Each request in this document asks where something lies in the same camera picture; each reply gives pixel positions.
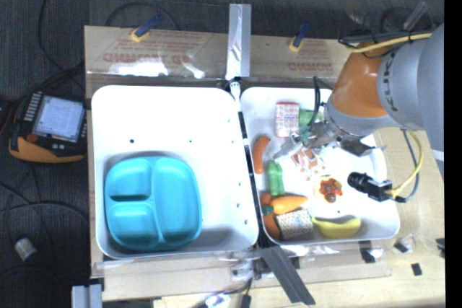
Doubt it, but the white plastic tray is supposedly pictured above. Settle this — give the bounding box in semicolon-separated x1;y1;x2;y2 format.
240;86;401;247
90;84;260;260

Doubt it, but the orange carrot with green leaf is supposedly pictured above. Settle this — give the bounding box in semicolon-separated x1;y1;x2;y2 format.
260;192;282;240

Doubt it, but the blue divided plate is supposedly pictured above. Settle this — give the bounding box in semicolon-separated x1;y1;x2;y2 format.
104;156;203;252

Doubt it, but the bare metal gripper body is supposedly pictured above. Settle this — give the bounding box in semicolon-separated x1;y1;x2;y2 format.
302;120;362;156

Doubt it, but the red and white packet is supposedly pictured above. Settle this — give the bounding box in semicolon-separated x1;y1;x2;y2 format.
274;101;301;138

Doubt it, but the green packet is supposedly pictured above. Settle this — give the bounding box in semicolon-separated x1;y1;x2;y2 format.
298;108;324;135

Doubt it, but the orange sausage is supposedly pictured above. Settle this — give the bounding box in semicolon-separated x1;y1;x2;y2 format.
251;135;271;175

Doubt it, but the white patterned carton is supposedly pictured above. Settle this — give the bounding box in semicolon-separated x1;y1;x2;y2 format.
274;208;315;241

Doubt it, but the pizza slice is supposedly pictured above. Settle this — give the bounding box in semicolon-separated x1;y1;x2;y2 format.
313;175;344;205

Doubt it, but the black cylinder on white bracket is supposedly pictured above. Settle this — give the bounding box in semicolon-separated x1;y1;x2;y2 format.
347;144;394;203

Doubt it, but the brown cardboard board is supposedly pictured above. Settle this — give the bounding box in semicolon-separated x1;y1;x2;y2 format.
83;25;445;302

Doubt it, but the yellow banana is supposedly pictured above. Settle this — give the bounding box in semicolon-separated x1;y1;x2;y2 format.
310;215;362;239

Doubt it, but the grey metal cylinder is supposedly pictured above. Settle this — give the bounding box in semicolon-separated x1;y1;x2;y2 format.
14;237;38;262

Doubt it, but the green ribbed vegetable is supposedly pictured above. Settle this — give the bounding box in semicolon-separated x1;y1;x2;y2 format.
266;160;286;197

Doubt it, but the white and orange packet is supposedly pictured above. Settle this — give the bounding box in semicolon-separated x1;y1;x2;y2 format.
290;147;328;182

